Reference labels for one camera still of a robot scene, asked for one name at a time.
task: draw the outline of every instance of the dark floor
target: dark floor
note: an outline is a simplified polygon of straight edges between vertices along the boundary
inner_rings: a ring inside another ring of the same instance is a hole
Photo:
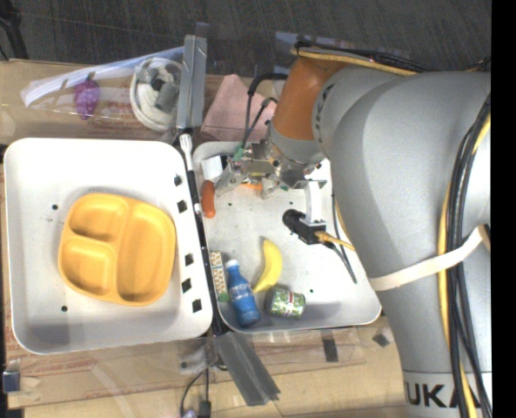
[[[182,45],[186,34],[208,37],[208,72],[244,76],[289,66],[279,40],[296,35],[343,39],[442,70],[463,69],[491,55],[492,47],[492,0],[12,2],[22,14],[30,58],[58,62],[138,57]],[[1,25],[0,43],[12,57]],[[1,292],[0,275],[0,329]]]

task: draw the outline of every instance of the black metal leg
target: black metal leg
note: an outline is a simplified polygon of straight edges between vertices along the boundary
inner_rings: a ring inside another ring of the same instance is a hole
[[[19,28],[20,13],[12,6],[10,0],[0,0],[0,22],[8,35],[14,57],[20,59],[29,58]]]

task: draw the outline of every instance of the bottle cap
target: bottle cap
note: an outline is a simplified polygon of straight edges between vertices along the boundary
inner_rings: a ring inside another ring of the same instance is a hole
[[[238,260],[236,259],[232,259],[232,260],[229,260],[226,262],[226,264],[224,265],[224,267],[228,270],[230,268],[232,268],[233,266],[240,266],[240,264],[238,263]]]

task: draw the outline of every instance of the white cable tie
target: white cable tie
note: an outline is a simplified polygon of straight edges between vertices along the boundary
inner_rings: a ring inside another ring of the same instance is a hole
[[[464,261],[480,243],[484,243],[487,250],[490,251],[490,241],[487,237],[484,225],[478,225],[461,247],[449,253],[421,261],[395,273],[369,279],[370,285],[374,291],[387,291],[402,287],[407,283],[414,282],[426,276],[434,275],[440,271],[445,271],[447,268],[456,266],[461,261]]]

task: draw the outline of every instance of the yellow banana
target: yellow banana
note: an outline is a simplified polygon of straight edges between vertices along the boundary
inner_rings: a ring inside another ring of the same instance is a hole
[[[283,269],[283,257],[281,251],[272,241],[264,240],[265,265],[261,277],[253,288],[254,293],[267,291],[277,284],[278,278]]]

